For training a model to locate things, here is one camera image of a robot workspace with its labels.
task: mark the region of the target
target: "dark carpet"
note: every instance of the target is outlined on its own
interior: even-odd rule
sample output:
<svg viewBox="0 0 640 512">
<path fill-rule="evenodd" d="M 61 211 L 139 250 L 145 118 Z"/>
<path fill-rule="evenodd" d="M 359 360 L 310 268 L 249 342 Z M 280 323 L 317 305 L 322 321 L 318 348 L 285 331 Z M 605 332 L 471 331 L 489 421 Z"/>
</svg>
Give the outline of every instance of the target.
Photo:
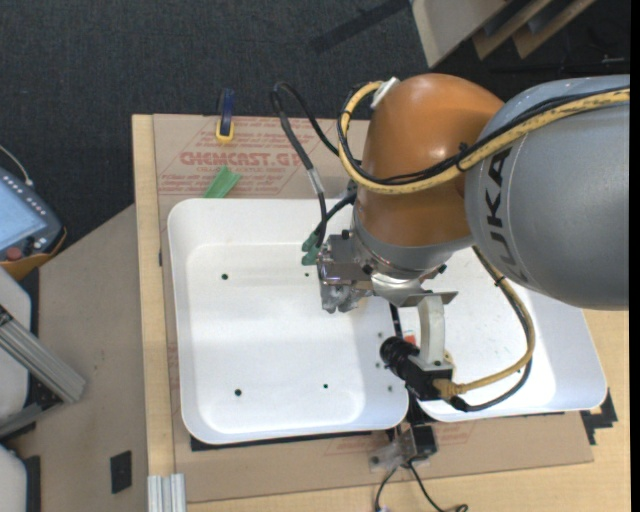
<svg viewBox="0 0 640 512">
<path fill-rule="evenodd" d="M 68 246 L 134 200 L 134 113 L 214 113 L 231 87 L 236 114 L 273 115 L 269 90 L 286 80 L 335 117 L 351 85 L 427 71 L 507 100 L 555 78 L 630 72 L 602 64 L 629 59 L 630 27 L 630 0 L 599 0 L 525 60 L 507 42 L 480 61 L 466 41 L 429 67 L 406 1 L 0 0 L 0 144 Z M 1 154 L 0 165 L 17 174 Z"/>
</svg>

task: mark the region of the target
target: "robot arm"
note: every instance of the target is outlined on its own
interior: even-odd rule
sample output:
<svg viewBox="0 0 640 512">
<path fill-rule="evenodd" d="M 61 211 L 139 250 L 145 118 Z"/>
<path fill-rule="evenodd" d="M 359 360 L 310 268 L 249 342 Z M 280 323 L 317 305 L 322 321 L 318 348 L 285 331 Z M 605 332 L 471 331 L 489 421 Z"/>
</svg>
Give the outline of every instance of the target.
<svg viewBox="0 0 640 512">
<path fill-rule="evenodd" d="M 420 400 L 473 410 L 458 396 L 473 387 L 451 382 L 438 329 L 455 293 L 422 287 L 473 246 L 528 343 L 513 367 L 473 384 L 524 368 L 510 396 L 526 381 L 535 333 L 504 277 L 573 306 L 628 308 L 629 82 L 551 82 L 502 104 L 456 77 L 414 77 L 375 99 L 361 167 L 343 113 L 340 156 L 358 190 L 351 229 L 330 235 L 318 254 L 322 307 L 346 312 L 369 295 L 417 305 L 428 344 L 390 338 L 382 359 Z"/>
</svg>

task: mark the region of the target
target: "cable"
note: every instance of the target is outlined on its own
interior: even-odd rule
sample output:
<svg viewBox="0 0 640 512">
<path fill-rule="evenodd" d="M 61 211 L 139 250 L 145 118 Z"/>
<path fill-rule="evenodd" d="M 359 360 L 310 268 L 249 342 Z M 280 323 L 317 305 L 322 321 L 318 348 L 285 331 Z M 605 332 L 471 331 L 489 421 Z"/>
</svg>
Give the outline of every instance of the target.
<svg viewBox="0 0 640 512">
<path fill-rule="evenodd" d="M 470 382 L 468 384 L 456 384 L 448 379 L 434 379 L 433 385 L 440 391 L 440 396 L 443 399 L 450 399 L 450 404 L 456 409 L 462 411 L 479 411 L 482 409 L 486 409 L 493 405 L 496 405 L 499 402 L 502 402 L 512 396 L 516 391 L 518 391 L 526 382 L 529 377 L 531 371 L 531 359 L 533 357 L 533 351 L 535 348 L 535 328 L 533 325 L 533 320 L 529 315 L 524 303 L 520 300 L 520 298 L 516 295 L 515 291 L 511 287 L 511 285 L 491 263 L 487 261 L 484 255 L 480 252 L 478 247 L 474 246 L 473 250 L 484 266 L 484 268 L 489 272 L 491 277 L 494 279 L 496 286 L 500 288 L 502 293 L 506 296 L 509 304 L 511 304 L 513 310 L 515 311 L 520 323 L 522 324 L 522 328 L 525 333 L 525 337 L 527 340 L 527 350 L 525 354 L 514 364 L 505 368 L 504 370 L 497 372 L 493 375 L 489 375 L 482 379 L 478 379 L 476 381 Z M 526 366 L 525 371 L 522 374 L 520 380 L 506 393 L 500 395 L 499 397 L 490 400 L 484 404 L 479 405 L 469 405 L 458 395 L 462 395 L 472 389 L 477 389 L 483 386 L 487 386 L 489 384 L 493 384 L 499 380 L 508 377 L 509 375 L 517 372 L 523 366 Z"/>
<path fill-rule="evenodd" d="M 391 471 L 389 471 L 387 473 L 387 476 L 384 477 L 384 480 L 380 484 L 380 487 L 378 487 L 378 492 L 376 493 L 376 499 L 373 502 L 373 507 L 374 507 L 373 510 L 375 512 L 380 512 L 382 510 L 382 508 L 380 507 L 380 495 L 382 494 L 382 489 L 384 489 L 384 486 L 387 484 L 389 479 L 395 474 L 395 472 L 398 471 L 398 467 L 399 466 L 396 466 Z"/>
<path fill-rule="evenodd" d="M 416 468 L 413 466 L 414 460 L 415 459 L 409 459 L 409 461 L 407 462 L 407 465 L 409 467 L 409 470 L 411 470 L 411 472 L 413 473 L 413 476 L 415 477 L 416 482 L 418 482 L 418 485 L 420 486 L 420 490 L 422 491 L 422 494 L 424 494 L 424 497 L 427 498 L 427 501 L 431 503 L 431 506 L 435 508 L 437 512 L 446 512 L 445 510 L 441 509 L 438 505 L 435 504 L 435 502 L 431 499 L 431 496 L 429 496 L 429 493 L 427 492 L 427 490 L 424 488 L 422 479 L 420 478 L 420 475 L 418 475 Z M 467 512 L 467 510 L 469 510 L 469 506 L 467 504 L 458 505 L 455 508 L 455 512 Z"/>
<path fill-rule="evenodd" d="M 31 178 L 29 177 L 29 173 L 27 172 L 27 170 L 24 168 L 24 166 L 20 163 L 20 160 L 18 160 L 15 156 L 13 156 L 13 153 L 11 153 L 7 148 L 5 148 L 3 145 L 0 144 L 0 151 L 2 151 L 5 155 L 7 155 L 14 164 L 16 164 L 16 166 L 18 167 L 18 169 L 20 169 L 20 172 L 22 173 L 22 175 L 24 176 L 24 183 L 25 185 L 27 185 L 28 187 L 33 187 L 33 181 L 31 180 Z"/>
<path fill-rule="evenodd" d="M 381 194 L 409 194 L 426 190 L 455 178 L 461 172 L 471 169 L 475 164 L 516 139 L 553 121 L 580 112 L 630 101 L 630 87 L 628 86 L 569 97 L 552 98 L 541 105 L 533 107 L 527 114 L 519 115 L 515 120 L 490 133 L 487 137 L 462 150 L 457 155 L 449 157 L 428 169 L 393 178 L 380 179 L 368 174 L 357 165 L 348 147 L 347 132 L 353 110 L 365 97 L 375 92 L 381 84 L 382 82 L 370 82 L 350 94 L 345 101 L 337 122 L 338 152 L 345 170 L 357 184 Z"/>
<path fill-rule="evenodd" d="M 321 247 L 324 242 L 325 233 L 327 230 L 327 203 L 324 197 L 324 190 L 322 188 L 322 183 L 320 182 L 320 176 L 318 175 L 318 170 L 314 167 L 309 155 L 300 144 L 300 141 L 296 137 L 293 129 L 291 128 L 291 123 L 289 122 L 289 118 L 282 108 L 282 104 L 280 103 L 280 97 L 278 96 L 278 89 L 282 86 L 282 82 L 278 82 L 274 85 L 273 91 L 271 91 L 271 103 L 273 105 L 273 109 L 275 113 L 280 118 L 280 125 L 289 139 L 289 142 L 295 149 L 296 153 L 300 157 L 300 161 L 304 165 L 305 169 L 309 174 L 309 178 L 311 179 L 311 184 L 318 196 L 318 202 L 320 203 L 320 225 L 318 230 L 318 240 L 315 243 L 316 247 Z"/>
<path fill-rule="evenodd" d="M 329 210 L 327 212 L 327 222 L 329 222 L 331 220 L 331 218 L 338 213 L 340 210 L 342 210 L 345 206 L 347 206 L 348 204 L 353 204 L 356 201 L 356 194 L 350 194 L 347 197 L 341 199 L 340 201 L 338 201 L 333 208 L 331 208 L 331 210 Z M 318 226 L 316 227 L 316 229 L 313 231 L 316 235 L 320 235 L 320 230 L 322 229 L 322 222 L 320 222 L 318 224 Z"/>
<path fill-rule="evenodd" d="M 409 459 L 407 461 L 406 464 L 402 464 L 400 466 L 396 466 L 395 468 L 393 468 L 391 471 L 389 471 L 387 473 L 387 476 L 385 476 L 384 480 L 382 480 L 382 482 L 380 483 L 380 487 L 378 487 L 378 492 L 376 493 L 376 498 L 375 498 L 375 501 L 374 501 L 374 504 L 373 504 L 375 512 L 381 512 L 383 510 L 380 507 L 380 496 L 382 495 L 382 490 L 384 489 L 384 486 L 391 479 L 391 477 L 395 474 L 395 472 L 398 470 L 399 467 L 403 467 L 405 469 L 408 468 L 413 473 L 413 476 L 415 477 L 416 482 L 418 482 L 418 485 L 420 486 L 420 490 L 422 491 L 422 494 L 424 494 L 424 497 L 431 504 L 431 506 L 434 509 L 436 509 L 437 512 L 446 512 L 445 510 L 441 509 L 438 505 L 436 505 L 436 503 L 433 501 L 431 496 L 429 496 L 429 493 L 425 489 L 424 484 L 422 483 L 422 479 L 420 478 L 420 475 L 418 475 L 418 472 L 416 471 L 416 468 L 413 466 L 413 462 L 415 460 L 418 460 L 418 459 L 419 459 L 419 457 L 411 458 L 411 459 Z M 469 510 L 469 506 L 467 504 L 462 504 L 462 505 L 458 505 L 455 508 L 454 512 L 467 512 L 468 510 Z"/>
<path fill-rule="evenodd" d="M 318 137 L 320 137 L 320 140 L 322 141 L 322 143 L 327 147 L 327 149 L 329 149 L 329 151 L 331 151 L 334 155 L 338 156 L 338 149 L 329 141 L 329 139 L 327 139 L 327 136 L 322 131 L 322 128 L 320 128 L 320 125 L 318 124 L 318 121 L 316 120 L 316 117 L 311 112 L 311 109 L 308 107 L 308 105 L 307 105 L 306 101 L 304 100 L 304 98 L 300 95 L 300 93 L 298 91 L 296 91 L 287 82 L 278 82 L 278 83 L 276 83 L 276 85 L 273 88 L 272 95 L 275 96 L 275 101 L 278 104 L 278 110 L 282 110 L 281 103 L 280 103 L 280 96 L 278 95 L 278 89 L 282 89 L 284 91 L 287 91 L 289 94 L 291 94 L 297 100 L 297 102 L 302 107 L 302 110 L 304 110 L 304 113 L 306 114 L 307 119 L 309 119 L 309 122 L 311 123 L 311 126 L 313 126 L 313 129 L 315 130 L 316 134 L 318 135 Z"/>
</svg>

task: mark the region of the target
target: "table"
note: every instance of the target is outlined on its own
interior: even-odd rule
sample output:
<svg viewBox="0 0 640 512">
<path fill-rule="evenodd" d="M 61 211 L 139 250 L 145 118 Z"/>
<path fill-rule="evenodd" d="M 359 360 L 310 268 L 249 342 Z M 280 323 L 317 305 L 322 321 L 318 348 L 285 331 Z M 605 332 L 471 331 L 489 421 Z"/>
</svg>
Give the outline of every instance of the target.
<svg viewBox="0 0 640 512">
<path fill-rule="evenodd" d="M 148 474 L 175 472 L 156 194 L 153 117 L 132 118 L 140 272 Z M 596 433 L 595 461 L 578 466 L 511 471 L 426 482 L 441 507 L 467 503 L 477 511 L 631 510 L 629 315 L 586 311 L 585 316 L 610 385 L 618 422 Z M 369 511 L 375 486 L 189 504 L 205 511 Z M 414 482 L 389 484 L 383 502 L 391 510 L 429 510 Z"/>
</svg>

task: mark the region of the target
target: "monitor screen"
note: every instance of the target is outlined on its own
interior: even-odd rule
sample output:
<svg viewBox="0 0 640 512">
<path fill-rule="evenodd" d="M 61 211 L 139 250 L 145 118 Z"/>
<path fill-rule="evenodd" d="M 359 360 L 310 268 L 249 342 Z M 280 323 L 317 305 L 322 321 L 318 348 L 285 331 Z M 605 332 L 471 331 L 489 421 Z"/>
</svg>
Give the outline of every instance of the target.
<svg viewBox="0 0 640 512">
<path fill-rule="evenodd" d="M 0 250 L 47 225 L 45 220 L 0 182 Z"/>
</svg>

